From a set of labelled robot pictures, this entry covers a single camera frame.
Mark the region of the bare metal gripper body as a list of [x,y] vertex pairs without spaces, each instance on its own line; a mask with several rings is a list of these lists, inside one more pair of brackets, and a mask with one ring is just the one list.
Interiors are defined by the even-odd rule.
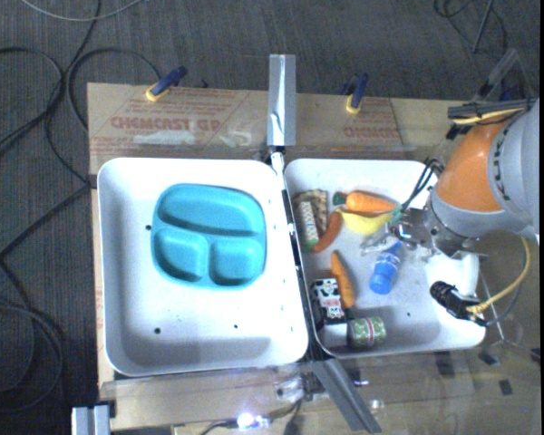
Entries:
[[403,223],[412,234],[412,242],[405,244],[407,248],[421,247],[433,253],[435,245],[432,230],[436,226],[435,213],[431,208],[407,208],[395,223]]

